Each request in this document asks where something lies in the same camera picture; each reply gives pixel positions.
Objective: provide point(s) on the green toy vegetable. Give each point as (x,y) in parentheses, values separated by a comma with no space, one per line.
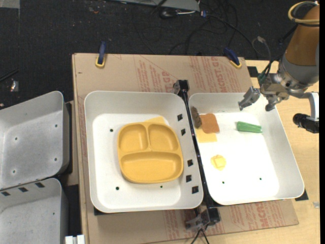
(248,127)

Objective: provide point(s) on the white plastic tray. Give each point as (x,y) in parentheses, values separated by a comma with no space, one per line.
(106,161)
(246,161)
(30,215)
(30,138)

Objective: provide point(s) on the thin black rod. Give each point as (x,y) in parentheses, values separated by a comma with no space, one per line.
(196,146)

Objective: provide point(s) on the brown toy meat patty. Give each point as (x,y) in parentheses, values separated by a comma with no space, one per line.
(196,117)

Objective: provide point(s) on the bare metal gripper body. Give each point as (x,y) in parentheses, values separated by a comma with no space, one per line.
(275,88)

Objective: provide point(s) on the yellow divided plate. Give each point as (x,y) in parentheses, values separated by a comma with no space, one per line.
(149,161)

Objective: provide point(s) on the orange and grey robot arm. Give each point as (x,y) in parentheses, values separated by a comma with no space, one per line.
(303,44)

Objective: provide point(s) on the orange-brown toy bread slice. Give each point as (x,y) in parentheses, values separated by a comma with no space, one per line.
(209,123)

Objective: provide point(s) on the brown cardboard board, red print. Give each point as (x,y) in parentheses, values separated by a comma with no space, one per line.
(152,70)

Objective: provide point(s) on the black cylinder on white bracket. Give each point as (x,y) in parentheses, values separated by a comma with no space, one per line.
(306,123)

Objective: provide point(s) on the yellow cheese slice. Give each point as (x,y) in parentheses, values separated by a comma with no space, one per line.
(207,137)

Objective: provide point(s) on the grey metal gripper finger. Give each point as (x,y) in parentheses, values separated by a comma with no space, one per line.
(272,102)
(250,96)

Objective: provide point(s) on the yellow toy butter piece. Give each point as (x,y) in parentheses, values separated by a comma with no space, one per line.
(218,162)

